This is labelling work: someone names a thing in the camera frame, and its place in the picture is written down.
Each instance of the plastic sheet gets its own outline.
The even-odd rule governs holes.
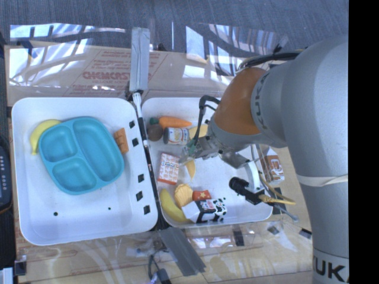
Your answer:
[[[170,35],[159,35],[154,24],[150,30],[149,89],[143,100],[222,96],[244,59],[270,54],[286,42],[285,35],[270,31],[214,24],[173,23]],[[127,98],[130,30],[53,23],[13,25],[10,31],[5,46],[9,107],[31,96]],[[261,66],[268,69],[270,64]],[[182,229],[206,266],[205,272],[190,277],[183,276],[157,231],[32,245],[20,231],[15,192],[17,259],[27,267],[19,273],[19,283],[150,283],[149,271],[156,272],[157,266],[172,283],[260,283],[302,272],[308,277],[311,236],[301,233],[310,229],[309,218],[288,150],[277,152],[285,173],[280,188],[296,200],[287,209],[299,222],[276,209],[265,221]]]

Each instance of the white tray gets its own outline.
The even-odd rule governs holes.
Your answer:
[[[142,114],[146,125],[148,125],[151,117],[167,115],[183,118],[191,121],[193,126],[197,126],[199,116],[199,98],[151,98],[142,105]],[[210,120],[213,110],[207,108],[203,122]],[[150,154],[154,167],[154,173],[159,173],[160,153],[165,152],[174,156],[180,156],[182,146],[166,145],[161,138],[159,141],[149,141]],[[240,152],[246,158],[251,159],[251,148]],[[224,203],[227,206],[227,214],[223,222],[208,222],[202,224],[194,224],[192,222],[176,222],[171,219],[163,211],[163,215],[167,222],[174,227],[188,228],[196,226],[214,226],[220,224],[238,224],[246,222],[263,221],[271,216],[272,207],[260,203],[252,205],[245,200],[244,196],[238,196],[235,191],[229,188],[229,180],[237,176],[239,178],[248,180],[248,174],[244,168],[234,169],[226,164],[219,157],[208,160],[197,159],[195,161],[196,174],[191,182],[191,178],[185,167],[179,168],[178,183],[188,183],[193,190],[208,189],[213,198],[225,198]],[[158,192],[162,188],[166,188],[172,196],[177,185],[170,185],[167,183],[156,182]]]
[[[31,155],[29,136],[47,119],[89,116],[111,134],[125,128],[129,152],[113,183],[82,195],[69,195],[52,181],[40,155]],[[157,222],[152,183],[134,107],[117,98],[25,98],[12,109],[14,164],[23,236],[51,245],[149,231]],[[133,146],[132,140],[139,141]]]

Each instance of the can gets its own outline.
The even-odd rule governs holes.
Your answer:
[[[165,144],[187,144],[190,140],[190,132],[187,128],[166,127],[163,132],[163,142]]]

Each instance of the orange carrot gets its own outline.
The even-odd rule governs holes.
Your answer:
[[[181,128],[191,126],[192,122],[177,117],[162,116],[159,118],[159,124],[165,130],[166,127]]]

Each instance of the divided blue plate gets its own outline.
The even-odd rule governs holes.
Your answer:
[[[93,117],[74,118],[46,130],[38,150],[55,184],[71,195],[114,182],[124,159],[113,136]]]

